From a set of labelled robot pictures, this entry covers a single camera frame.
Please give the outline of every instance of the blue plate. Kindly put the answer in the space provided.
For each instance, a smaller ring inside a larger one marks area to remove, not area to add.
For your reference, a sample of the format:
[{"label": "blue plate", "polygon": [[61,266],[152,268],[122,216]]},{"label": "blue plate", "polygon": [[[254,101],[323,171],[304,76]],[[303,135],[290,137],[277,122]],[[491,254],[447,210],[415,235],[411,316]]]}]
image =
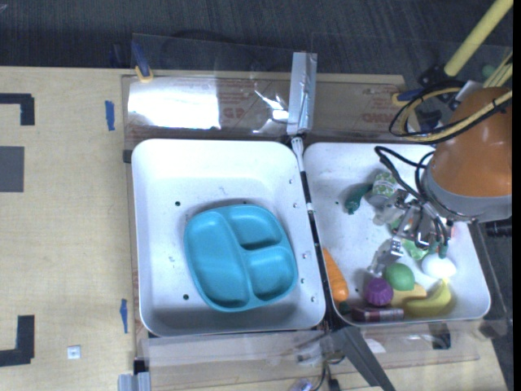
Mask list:
[{"label": "blue plate", "polygon": [[267,209],[238,204],[195,215],[185,254],[201,297],[215,310],[244,311],[285,297],[298,277],[286,232]]}]

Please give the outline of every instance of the yellow pole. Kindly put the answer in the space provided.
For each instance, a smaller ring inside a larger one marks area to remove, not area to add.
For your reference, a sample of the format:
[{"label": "yellow pole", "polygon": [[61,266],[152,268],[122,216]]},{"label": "yellow pole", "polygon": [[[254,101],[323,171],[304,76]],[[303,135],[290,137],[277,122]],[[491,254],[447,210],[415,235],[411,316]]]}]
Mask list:
[{"label": "yellow pole", "polygon": [[472,29],[456,53],[445,65],[444,72],[449,77],[455,77],[469,58],[477,51],[479,45],[493,31],[506,12],[514,5],[514,0],[496,0]]}]

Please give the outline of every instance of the wooden table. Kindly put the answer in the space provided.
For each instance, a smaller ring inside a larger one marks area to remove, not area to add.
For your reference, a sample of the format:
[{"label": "wooden table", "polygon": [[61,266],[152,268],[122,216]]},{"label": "wooden table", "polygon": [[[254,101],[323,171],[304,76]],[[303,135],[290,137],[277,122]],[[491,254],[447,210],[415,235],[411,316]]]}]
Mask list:
[{"label": "wooden table", "polygon": [[[34,358],[0,367],[0,390],[116,390],[118,375],[133,370],[121,114],[127,74],[132,71],[0,68],[0,93],[28,93],[36,100],[35,125],[20,125],[20,106],[0,104],[0,146],[24,147],[24,191],[0,192],[0,350],[15,348],[18,316],[35,319]],[[114,130],[107,127],[106,101],[115,106]],[[68,358],[68,347],[76,345],[81,357]],[[397,389],[506,389],[492,343],[476,338],[474,347],[474,360],[386,373]],[[367,386],[356,372],[338,378],[343,389]],[[293,382],[218,389],[286,390]]]}]

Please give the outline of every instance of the white toy egg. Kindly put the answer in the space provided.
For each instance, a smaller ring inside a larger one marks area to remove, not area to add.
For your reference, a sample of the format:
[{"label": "white toy egg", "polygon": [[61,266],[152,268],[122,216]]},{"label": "white toy egg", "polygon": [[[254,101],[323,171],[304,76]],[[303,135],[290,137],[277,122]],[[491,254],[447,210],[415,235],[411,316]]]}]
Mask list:
[{"label": "white toy egg", "polygon": [[422,259],[422,271],[432,278],[450,278],[456,274],[456,266],[447,257],[440,258],[437,253],[429,253]]}]

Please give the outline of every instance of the purple ball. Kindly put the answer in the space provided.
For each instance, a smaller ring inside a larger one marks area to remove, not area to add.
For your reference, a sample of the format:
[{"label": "purple ball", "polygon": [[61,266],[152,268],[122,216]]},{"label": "purple ball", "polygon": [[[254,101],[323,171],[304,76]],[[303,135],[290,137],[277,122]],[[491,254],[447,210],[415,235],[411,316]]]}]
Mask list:
[{"label": "purple ball", "polygon": [[389,304],[392,295],[391,284],[383,278],[373,278],[367,283],[364,291],[364,298],[367,302],[378,307]]}]

